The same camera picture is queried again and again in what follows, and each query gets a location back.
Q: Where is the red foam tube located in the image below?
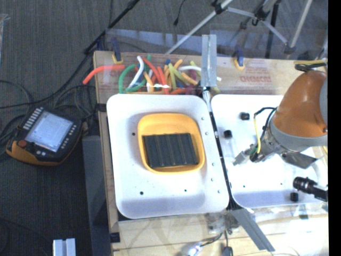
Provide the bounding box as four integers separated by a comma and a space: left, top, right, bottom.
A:
141, 57, 164, 83

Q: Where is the black cylinder on white bracket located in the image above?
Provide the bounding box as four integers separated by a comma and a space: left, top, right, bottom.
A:
293, 161, 329, 203

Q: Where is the brown cardboard board red print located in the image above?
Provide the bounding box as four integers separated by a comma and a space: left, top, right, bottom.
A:
93, 50, 329, 256

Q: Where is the green foam tube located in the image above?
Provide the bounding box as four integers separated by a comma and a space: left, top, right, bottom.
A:
118, 63, 137, 94

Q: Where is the white plastic tray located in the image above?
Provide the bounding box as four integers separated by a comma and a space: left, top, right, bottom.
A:
210, 94, 329, 209
106, 93, 230, 220

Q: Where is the yellow foam tube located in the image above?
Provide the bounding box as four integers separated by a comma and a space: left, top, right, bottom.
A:
143, 71, 155, 93
181, 71, 199, 86

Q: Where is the yellow plastic bowl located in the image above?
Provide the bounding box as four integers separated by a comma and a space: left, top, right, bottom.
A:
136, 112, 206, 174

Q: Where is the long orange foam tube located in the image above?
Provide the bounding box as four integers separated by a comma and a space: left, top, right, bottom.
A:
82, 64, 126, 85

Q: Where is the clear bottle with black cap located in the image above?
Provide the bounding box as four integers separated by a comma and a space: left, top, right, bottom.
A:
223, 129, 237, 157

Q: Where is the yellow-green foam tube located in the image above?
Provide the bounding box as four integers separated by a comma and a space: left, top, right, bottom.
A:
168, 62, 178, 90
189, 60, 202, 77

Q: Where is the white foam tube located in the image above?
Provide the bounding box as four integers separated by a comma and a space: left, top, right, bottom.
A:
127, 55, 145, 90
177, 65, 222, 82

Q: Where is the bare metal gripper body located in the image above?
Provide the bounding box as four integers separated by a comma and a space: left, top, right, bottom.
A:
248, 137, 283, 163

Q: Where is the black ribbed rectangular block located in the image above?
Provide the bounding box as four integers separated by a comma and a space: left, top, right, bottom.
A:
141, 132, 199, 169

